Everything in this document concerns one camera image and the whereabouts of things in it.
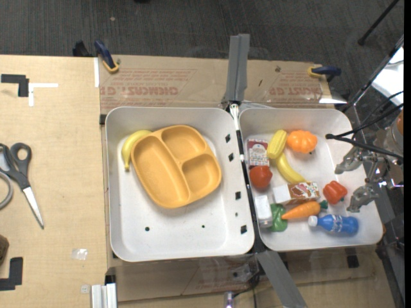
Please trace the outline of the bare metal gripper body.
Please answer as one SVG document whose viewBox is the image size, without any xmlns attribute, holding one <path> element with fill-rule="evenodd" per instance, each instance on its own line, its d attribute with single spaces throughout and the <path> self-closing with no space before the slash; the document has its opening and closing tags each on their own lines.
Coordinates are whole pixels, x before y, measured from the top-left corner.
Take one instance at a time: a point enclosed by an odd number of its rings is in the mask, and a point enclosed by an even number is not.
<svg viewBox="0 0 411 308">
<path fill-rule="evenodd" d="M 399 158 L 370 152 L 363 157 L 366 183 L 386 186 L 388 189 L 404 187 L 404 164 Z"/>
</svg>

